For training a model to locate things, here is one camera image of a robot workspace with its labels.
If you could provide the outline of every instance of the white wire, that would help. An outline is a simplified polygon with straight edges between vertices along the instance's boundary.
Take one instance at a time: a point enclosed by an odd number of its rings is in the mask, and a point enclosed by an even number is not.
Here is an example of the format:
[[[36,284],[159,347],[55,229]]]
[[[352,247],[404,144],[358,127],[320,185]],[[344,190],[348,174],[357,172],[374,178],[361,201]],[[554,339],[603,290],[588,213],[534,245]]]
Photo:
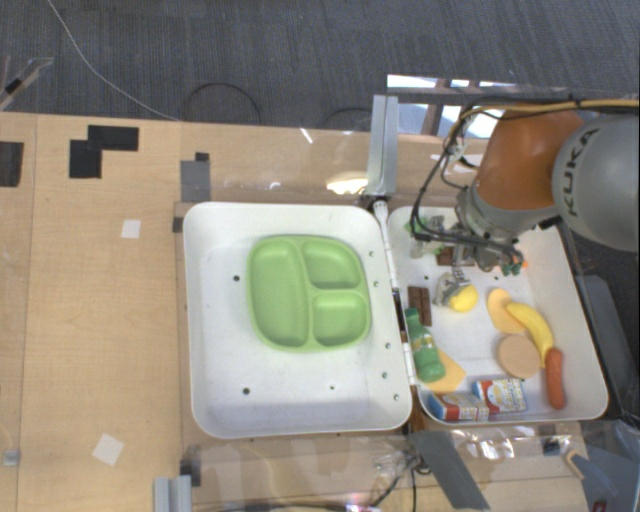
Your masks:
[[[89,71],[91,71],[96,77],[98,77],[100,80],[102,80],[105,84],[107,84],[109,87],[111,87],[113,90],[119,92],[120,94],[122,94],[125,98],[130,99],[131,101],[133,101],[136,105],[140,105],[142,108],[144,108],[145,110],[148,110],[149,112],[160,116],[160,117],[164,117],[165,119],[170,119],[171,121],[180,121],[180,119],[177,119],[175,117],[171,117],[168,116],[167,114],[163,114],[162,112],[159,112],[158,110],[151,108],[149,105],[145,105],[144,103],[142,103],[140,100],[134,98],[133,96],[131,96],[129,93],[123,91],[122,89],[120,89],[120,87],[118,87],[116,84],[114,84],[113,82],[111,82],[110,80],[107,80],[104,76],[102,76],[97,70],[96,68],[94,68],[91,63],[87,60],[87,58],[84,56],[84,53],[82,53],[82,50],[80,49],[80,47],[78,46],[78,43],[76,43],[75,38],[73,37],[73,35],[71,34],[71,31],[69,30],[69,27],[67,26],[67,24],[64,22],[64,20],[62,19],[62,16],[60,16],[60,13],[58,12],[58,9],[56,9],[56,6],[53,5],[53,2],[51,0],[47,0],[47,3],[49,4],[49,6],[51,7],[51,9],[53,10],[53,13],[56,15],[56,18],[58,18],[58,20],[60,21],[60,23],[62,24],[62,28],[64,29],[64,31],[67,33],[67,35],[69,36],[69,40],[71,41],[71,44],[73,45],[73,47],[75,48],[76,52],[78,52],[78,55],[80,56],[80,58],[82,59],[82,62],[85,63],[85,65],[89,68]]]

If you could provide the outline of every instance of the red sausage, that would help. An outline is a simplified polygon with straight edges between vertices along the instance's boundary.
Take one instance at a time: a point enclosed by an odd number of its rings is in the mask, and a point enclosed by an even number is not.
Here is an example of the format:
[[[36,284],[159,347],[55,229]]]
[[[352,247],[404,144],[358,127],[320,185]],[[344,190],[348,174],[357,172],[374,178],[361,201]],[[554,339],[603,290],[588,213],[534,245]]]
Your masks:
[[[562,352],[550,348],[545,357],[547,374],[547,398],[554,409],[564,408],[564,390],[562,388]]]

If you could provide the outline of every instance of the white paper square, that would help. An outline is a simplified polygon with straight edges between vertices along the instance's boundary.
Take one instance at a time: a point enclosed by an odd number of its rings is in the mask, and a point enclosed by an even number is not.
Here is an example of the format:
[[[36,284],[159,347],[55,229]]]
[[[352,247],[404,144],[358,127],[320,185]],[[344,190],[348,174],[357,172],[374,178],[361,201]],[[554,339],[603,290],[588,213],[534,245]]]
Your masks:
[[[122,238],[140,238],[141,220],[125,220],[122,225]]]
[[[124,443],[109,434],[102,434],[95,450],[93,450],[93,456],[99,461],[113,467],[116,465],[118,457],[120,457],[122,448],[124,448]]]

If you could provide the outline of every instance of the green plate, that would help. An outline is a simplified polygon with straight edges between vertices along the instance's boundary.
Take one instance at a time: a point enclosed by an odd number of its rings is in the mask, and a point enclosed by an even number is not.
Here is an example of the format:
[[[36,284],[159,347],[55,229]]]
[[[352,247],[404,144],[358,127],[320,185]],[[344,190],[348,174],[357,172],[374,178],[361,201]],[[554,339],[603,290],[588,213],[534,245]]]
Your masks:
[[[371,326],[360,258],[332,238],[274,236],[247,263],[251,323],[272,347],[313,351],[362,341]]]

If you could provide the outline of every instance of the tan round patty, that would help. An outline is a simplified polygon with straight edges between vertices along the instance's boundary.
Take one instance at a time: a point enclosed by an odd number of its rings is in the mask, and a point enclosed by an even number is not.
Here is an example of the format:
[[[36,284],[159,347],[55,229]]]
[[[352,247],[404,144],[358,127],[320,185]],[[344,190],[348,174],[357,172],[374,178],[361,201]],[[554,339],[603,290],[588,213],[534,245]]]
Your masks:
[[[540,370],[540,354],[529,338],[507,336],[498,345],[498,363],[512,377],[528,379]]]

